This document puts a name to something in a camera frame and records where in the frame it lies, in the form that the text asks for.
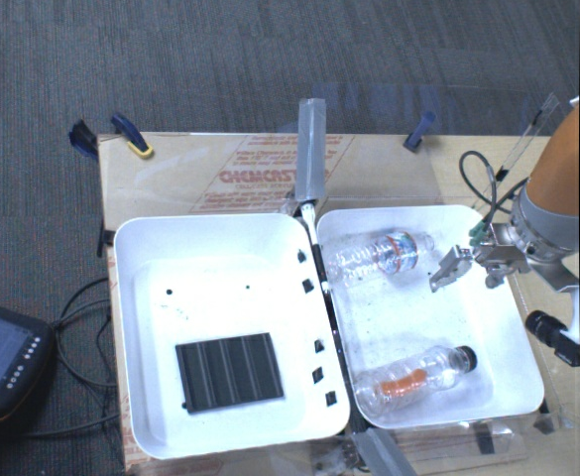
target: bottle label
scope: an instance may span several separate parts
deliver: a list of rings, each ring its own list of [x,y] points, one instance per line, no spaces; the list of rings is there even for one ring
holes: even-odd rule
[[[380,389],[384,395],[391,399],[405,397],[426,384],[426,371],[415,369],[410,374],[395,381],[383,381]]]
[[[393,249],[380,256],[378,266],[388,275],[412,270],[417,264],[417,245],[412,236],[403,231],[385,235]]]

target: plastic water bottle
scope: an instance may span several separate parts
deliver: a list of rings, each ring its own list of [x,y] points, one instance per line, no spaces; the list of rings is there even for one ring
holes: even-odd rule
[[[466,345],[433,346],[377,369],[361,372],[354,380],[358,406],[376,420],[435,392],[449,390],[477,367],[475,352]]]
[[[380,274],[412,270],[435,247],[430,235],[393,231],[366,243],[339,251],[326,265],[330,284],[353,286]]]

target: white tray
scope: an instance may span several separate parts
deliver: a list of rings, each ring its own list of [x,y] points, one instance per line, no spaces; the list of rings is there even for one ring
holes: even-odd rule
[[[119,228],[114,249],[131,426],[146,453],[185,457],[344,428],[349,401],[297,220],[277,213],[138,218]],[[272,336],[281,399],[196,414],[182,408],[176,345],[262,332]],[[324,350],[315,351],[316,340]],[[318,368],[323,377],[314,383]],[[336,402],[328,405],[331,392]]]
[[[432,293],[428,279],[458,244],[469,248],[468,231],[481,220],[461,205],[334,210],[318,221],[325,262],[358,235],[394,228],[426,232],[435,250],[413,270],[361,287],[333,287],[332,298],[352,375],[435,345],[469,345],[477,368],[452,390],[437,393],[381,420],[384,428],[507,417],[535,411],[543,382],[507,283],[489,290],[476,263],[457,282]]]

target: black cable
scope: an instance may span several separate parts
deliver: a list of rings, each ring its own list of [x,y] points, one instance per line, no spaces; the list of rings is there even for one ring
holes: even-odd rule
[[[98,406],[100,406],[100,408],[103,411],[106,411],[106,396],[107,396],[108,390],[106,390],[104,392],[104,398],[100,398],[100,395],[102,394],[102,392],[99,390],[96,390],[95,386],[92,386],[89,383],[85,383],[83,381],[78,381],[78,383],[80,385],[82,385],[86,389],[86,391],[91,394],[91,396],[93,397],[93,400],[98,403]]]
[[[109,402],[109,399],[111,397],[110,392],[111,392],[111,390],[107,390],[104,393],[104,404],[102,406],[102,417],[106,416],[107,402]],[[111,429],[107,428],[106,424],[103,423],[102,424],[102,433],[104,433],[104,436],[107,439],[107,442],[109,443],[109,447],[115,453],[116,458],[118,459],[120,464],[124,467],[124,453],[123,453],[123,450],[121,449],[121,447],[124,444],[124,441],[122,439],[122,432],[120,432],[119,428],[114,428],[113,429],[113,436],[115,438],[111,438],[110,432],[111,432]]]
[[[77,379],[79,379],[80,381],[84,382],[84,383],[88,383],[90,385],[93,386],[99,386],[99,387],[104,387],[104,388],[116,388],[117,387],[117,383],[108,383],[108,382],[100,382],[100,381],[94,381],[93,379],[90,379],[88,377],[86,377],[85,375],[81,374],[80,372],[78,372],[67,360],[66,355],[64,354],[64,350],[62,348],[62,344],[60,342],[60,330],[62,329],[62,323],[66,322],[69,318],[73,317],[74,315],[86,310],[89,307],[98,305],[100,303],[105,303],[108,302],[108,299],[97,299],[95,301],[91,301],[89,303],[86,303],[84,305],[81,305],[77,310],[74,310],[70,313],[64,312],[63,313],[63,317],[60,319],[60,321],[57,322],[56,324],[56,331],[57,331],[57,351],[58,351],[58,358],[61,361],[61,363],[66,367],[66,369],[73,374],[73,376]]]
[[[64,435],[66,433],[74,433],[78,430],[84,430],[85,428],[90,428],[91,426],[97,426],[101,423],[106,423],[106,422],[108,422],[112,419],[116,419],[118,417],[120,417],[120,413],[115,413],[113,415],[102,417],[100,419],[95,419],[94,421],[90,421],[88,423],[83,423],[83,424],[80,424],[78,426],[72,426],[70,428],[62,428],[60,430],[48,430],[48,431],[42,431],[42,432],[24,433],[23,436],[30,437],[30,438],[55,437],[57,435]]]
[[[475,185],[473,185],[470,180],[468,179],[468,176],[466,175],[466,172],[464,171],[464,161],[466,160],[466,158],[470,157],[470,156],[475,156],[477,157],[486,167],[486,172],[488,173],[488,180],[490,182],[490,188],[492,189],[492,193],[491,193],[491,198],[488,199],[486,198],[485,195],[483,195],[476,187]],[[466,184],[468,185],[468,187],[480,198],[483,199],[484,201],[486,201],[488,204],[490,204],[490,211],[488,212],[488,214],[484,217],[484,225],[486,228],[489,228],[490,225],[492,224],[492,220],[495,217],[495,212],[497,211],[497,180],[495,179],[495,170],[492,169],[492,166],[490,165],[490,163],[488,162],[488,159],[486,159],[483,154],[475,151],[475,150],[469,150],[467,152],[464,152],[461,157],[459,158],[459,173],[461,174],[461,177],[464,179],[464,181],[466,182]]]
[[[466,176],[466,174],[465,174],[465,172],[463,170],[463,167],[460,166],[459,172],[461,173],[461,177],[466,182],[466,184],[468,185],[468,187],[477,195],[477,197],[479,197],[481,200],[483,200],[486,204],[491,205],[491,200],[488,199],[483,193],[481,193],[481,191],[478,190],[477,187],[475,187],[468,180],[468,177]],[[510,210],[508,210],[506,208],[503,208],[503,203],[505,203],[508,199],[514,198],[517,190],[519,190],[519,188],[521,188],[522,186],[524,186],[527,183],[527,180],[528,179],[529,179],[528,177],[525,177],[521,181],[518,181],[512,188],[510,188],[506,192],[506,194],[497,201],[495,210],[499,210],[499,211],[503,211],[504,213],[511,214],[512,212]]]
[[[102,335],[102,333],[104,333],[104,329],[108,326],[108,324],[110,322],[111,322],[111,314],[108,314],[106,320],[104,321],[104,323],[100,327],[100,330],[98,331],[98,334],[95,337],[95,345],[97,346],[98,352],[100,353],[100,358],[102,358],[102,362],[104,363],[104,366],[107,369],[108,376],[113,377],[113,371],[111,370],[111,366],[109,365],[109,362],[107,361],[107,357],[104,354],[104,350],[102,349],[102,346],[100,345],[100,336]]]
[[[109,280],[108,277],[102,277],[100,279],[95,279],[94,281],[91,281],[90,283],[86,284],[85,286],[82,286],[82,288],[80,288],[78,291],[76,291],[73,294],[73,296],[69,299],[69,301],[65,304],[64,309],[62,310],[62,313],[60,314],[60,318],[64,317],[64,315],[67,313],[67,311],[71,307],[71,304],[73,303],[73,301],[76,298],[78,298],[80,295],[82,295],[88,289],[93,288],[94,286],[97,286],[100,283],[107,282],[108,280]]]

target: orange label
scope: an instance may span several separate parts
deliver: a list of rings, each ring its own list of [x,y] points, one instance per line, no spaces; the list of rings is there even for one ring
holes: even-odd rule
[[[426,383],[426,371],[415,369],[406,377],[396,381],[383,381],[380,383],[382,393],[387,397],[403,397],[421,388]]]

